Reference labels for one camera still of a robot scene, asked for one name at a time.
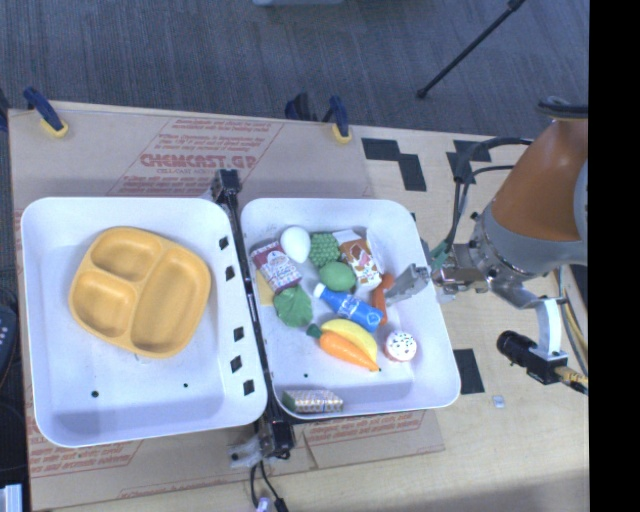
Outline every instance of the yellow clamp tip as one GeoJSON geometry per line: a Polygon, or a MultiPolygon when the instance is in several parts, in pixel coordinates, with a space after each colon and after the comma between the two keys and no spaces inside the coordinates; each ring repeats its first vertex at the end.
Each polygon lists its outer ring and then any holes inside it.
{"type": "Polygon", "coordinates": [[[338,128],[337,124],[334,124],[331,129],[333,130],[333,135],[335,136],[336,140],[340,143],[340,144],[346,144],[347,142],[349,142],[353,137],[351,135],[351,130],[349,130],[349,135],[347,135],[346,137],[344,135],[342,135],[340,133],[340,129],[338,128]]]}
{"type": "Polygon", "coordinates": [[[64,121],[61,121],[62,123],[62,128],[60,130],[54,130],[53,126],[51,126],[49,123],[47,123],[44,119],[40,119],[40,124],[44,127],[44,129],[49,132],[50,135],[53,135],[54,137],[57,137],[58,139],[61,139],[62,137],[64,137],[67,132],[69,131],[69,125],[67,123],[65,123],[64,121]]]}

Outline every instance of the white tray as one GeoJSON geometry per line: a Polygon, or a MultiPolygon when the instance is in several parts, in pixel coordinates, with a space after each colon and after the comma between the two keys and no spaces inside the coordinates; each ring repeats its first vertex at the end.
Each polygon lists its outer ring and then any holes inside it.
{"type": "Polygon", "coordinates": [[[182,434],[246,425],[263,413],[262,367],[231,226],[219,206],[204,199],[45,198],[25,209],[22,244],[35,418],[50,441],[80,447],[182,434]],[[175,356],[138,356],[71,316],[67,297],[78,265],[96,236],[115,226],[169,238],[211,270],[207,308],[175,356]],[[234,277],[227,280],[229,267],[234,277]]]}
{"type": "MultiPolygon", "coordinates": [[[[278,240],[288,226],[307,231],[365,230],[375,241],[374,257],[394,276],[410,264],[427,267],[420,236],[411,214],[400,204],[374,199],[257,199],[242,210],[247,251],[265,240],[278,240]]],[[[254,289],[256,267],[250,264],[254,289]]],[[[312,296],[318,274],[311,262],[298,266],[301,286],[312,296]]],[[[312,298],[314,322],[334,318],[320,299],[312,298]]],[[[444,407],[460,392],[460,376],[440,305],[432,283],[413,297],[388,308],[389,321],[378,328],[378,364],[369,372],[326,355],[304,328],[287,327],[273,306],[258,307],[267,359],[278,400],[285,390],[329,389],[344,400],[344,410],[331,414],[295,414],[300,419],[326,419],[444,407]],[[419,343],[410,363],[392,363],[382,353],[392,329],[411,333],[419,343]]]]}

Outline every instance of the carrot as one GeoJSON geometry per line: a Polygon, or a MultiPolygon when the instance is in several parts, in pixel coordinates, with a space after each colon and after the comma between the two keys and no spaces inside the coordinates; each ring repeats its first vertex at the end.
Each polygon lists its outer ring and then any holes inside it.
{"type": "Polygon", "coordinates": [[[371,305],[374,308],[382,311],[382,320],[380,320],[379,325],[384,325],[387,323],[387,303],[384,298],[384,292],[393,286],[395,279],[389,273],[382,274],[382,281],[380,284],[376,286],[375,290],[373,290],[371,296],[371,305]]]}
{"type": "Polygon", "coordinates": [[[380,367],[360,348],[356,347],[346,338],[332,331],[322,332],[320,328],[311,324],[307,329],[307,334],[317,338],[320,348],[327,354],[337,357],[348,363],[357,364],[368,368],[372,372],[380,371],[380,367]]]}

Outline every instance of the gray floor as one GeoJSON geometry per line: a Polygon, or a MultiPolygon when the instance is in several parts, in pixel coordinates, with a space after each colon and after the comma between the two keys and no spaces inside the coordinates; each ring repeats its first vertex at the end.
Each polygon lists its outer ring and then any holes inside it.
{"type": "MultiPolygon", "coordinates": [[[[302,91],[322,117],[337,94],[352,124],[533,138],[548,124],[540,99],[588,103],[589,0],[526,1],[416,98],[507,5],[4,0],[0,88],[15,108],[34,86],[56,100],[274,118],[302,91]]],[[[0,133],[0,286],[13,289],[9,158],[0,133]]],[[[10,377],[0,397],[20,406],[10,377]]]]}

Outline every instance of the sprinkled donut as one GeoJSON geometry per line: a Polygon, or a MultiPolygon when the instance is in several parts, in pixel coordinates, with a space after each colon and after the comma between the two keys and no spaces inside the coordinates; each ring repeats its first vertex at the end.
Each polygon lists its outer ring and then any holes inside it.
{"type": "Polygon", "coordinates": [[[418,344],[411,334],[402,331],[393,331],[387,336],[384,346],[385,355],[392,361],[411,361],[416,355],[418,344]]]}

